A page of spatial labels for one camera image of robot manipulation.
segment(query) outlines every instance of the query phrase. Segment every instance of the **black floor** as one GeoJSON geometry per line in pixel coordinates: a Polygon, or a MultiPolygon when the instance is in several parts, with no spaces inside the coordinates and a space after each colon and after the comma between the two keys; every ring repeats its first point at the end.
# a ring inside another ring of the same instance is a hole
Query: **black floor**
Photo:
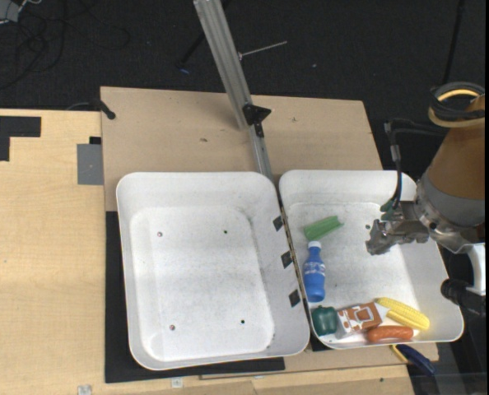
{"type": "MultiPolygon", "coordinates": [[[[428,123],[433,86],[485,86],[486,0],[230,0],[226,16],[241,53],[287,41],[244,57],[252,94],[362,100],[387,170],[386,119],[428,123]]],[[[192,0],[27,4],[0,26],[0,108],[84,109],[101,86],[223,92],[207,43],[194,46],[201,32],[192,0]]],[[[401,137],[404,171],[418,179],[441,139],[401,137]]],[[[475,322],[473,349],[452,350],[463,373],[483,374],[475,322]]]]}

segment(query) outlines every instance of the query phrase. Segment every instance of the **bottle label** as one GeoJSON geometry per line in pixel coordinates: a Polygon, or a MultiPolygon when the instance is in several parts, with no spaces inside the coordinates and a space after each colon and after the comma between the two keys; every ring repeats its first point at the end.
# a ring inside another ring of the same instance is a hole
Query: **bottle label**
{"type": "Polygon", "coordinates": [[[325,265],[321,262],[307,262],[303,266],[303,274],[309,275],[311,273],[318,273],[325,276],[325,265]]]}

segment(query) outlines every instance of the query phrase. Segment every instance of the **chocolate milk carton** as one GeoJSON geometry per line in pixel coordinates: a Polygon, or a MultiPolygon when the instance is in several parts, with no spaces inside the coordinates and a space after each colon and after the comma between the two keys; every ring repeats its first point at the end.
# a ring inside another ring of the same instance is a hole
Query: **chocolate milk carton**
{"type": "Polygon", "coordinates": [[[355,333],[375,328],[384,321],[388,311],[389,309],[372,301],[339,310],[336,337],[350,337],[355,333]]]}

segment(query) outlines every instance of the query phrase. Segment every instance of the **black clip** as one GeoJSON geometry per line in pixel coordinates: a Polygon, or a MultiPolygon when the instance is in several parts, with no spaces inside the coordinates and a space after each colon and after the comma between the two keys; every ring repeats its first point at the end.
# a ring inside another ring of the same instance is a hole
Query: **black clip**
{"type": "Polygon", "coordinates": [[[246,123],[255,127],[255,134],[259,137],[264,137],[263,125],[261,122],[272,112],[271,109],[265,109],[253,104],[246,104],[243,107],[244,118],[246,123]]]}

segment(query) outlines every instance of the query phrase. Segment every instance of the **wooden table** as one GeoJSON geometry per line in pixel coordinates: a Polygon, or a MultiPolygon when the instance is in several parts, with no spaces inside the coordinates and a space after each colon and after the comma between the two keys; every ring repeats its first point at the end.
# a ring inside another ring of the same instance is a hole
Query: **wooden table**
{"type": "MultiPolygon", "coordinates": [[[[253,170],[254,163],[225,95],[105,88],[102,98],[117,123],[96,112],[0,109],[0,116],[41,117],[41,137],[11,137],[10,160],[0,161],[0,394],[68,395],[82,385],[92,394],[413,393],[405,365],[386,347],[304,351],[286,358],[285,372],[261,379],[190,376],[183,388],[172,388],[170,379],[105,383],[105,209],[115,210],[115,180],[157,161],[163,171],[226,168],[216,160],[231,160],[228,170],[253,170]],[[211,113],[220,127],[195,113],[211,113]],[[147,126],[148,116],[158,123],[157,138],[151,127],[135,126],[147,126]],[[104,138],[105,186],[77,182],[77,144],[91,136],[104,138]],[[145,139],[155,153],[144,155],[145,139]],[[215,151],[220,146],[225,156],[215,151]],[[192,153],[206,162],[180,164],[192,153]]],[[[381,168],[361,102],[262,96],[254,103],[274,108],[263,126],[277,177],[305,165],[381,168]]],[[[421,350],[436,360],[435,344],[421,350]]]]}

